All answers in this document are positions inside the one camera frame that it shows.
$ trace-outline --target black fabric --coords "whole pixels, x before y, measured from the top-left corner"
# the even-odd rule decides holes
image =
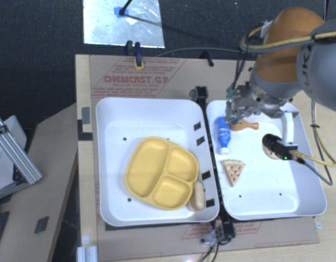
[[[324,0],[159,0],[165,50],[191,46],[237,49],[242,35],[284,8],[323,15]],[[336,17],[329,0],[327,18]],[[123,47],[83,43],[82,0],[0,0],[0,116],[24,127],[61,111],[75,99],[75,54],[122,55]],[[145,56],[162,49],[143,49]],[[172,56],[198,58],[201,51]],[[212,58],[237,55],[211,52]]]

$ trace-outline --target yellow divided plate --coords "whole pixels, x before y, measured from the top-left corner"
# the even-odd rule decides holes
[[[189,201],[199,164],[188,150],[159,137],[143,139],[125,172],[129,191],[156,207],[180,209]]]

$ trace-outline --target pizza slice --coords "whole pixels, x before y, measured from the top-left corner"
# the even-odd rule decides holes
[[[245,164],[243,164],[241,161],[232,159],[223,160],[222,163],[224,170],[229,177],[230,184],[233,187],[237,182]]]

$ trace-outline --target blue bottle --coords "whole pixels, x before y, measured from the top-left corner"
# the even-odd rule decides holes
[[[217,118],[218,141],[220,144],[220,154],[228,154],[229,148],[227,145],[231,139],[230,126],[225,123],[224,117]]]

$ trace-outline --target metal plate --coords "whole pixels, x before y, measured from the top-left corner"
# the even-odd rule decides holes
[[[86,44],[125,45],[128,40],[143,47],[164,48],[158,0],[133,0],[125,16],[118,11],[128,0],[83,0]]]

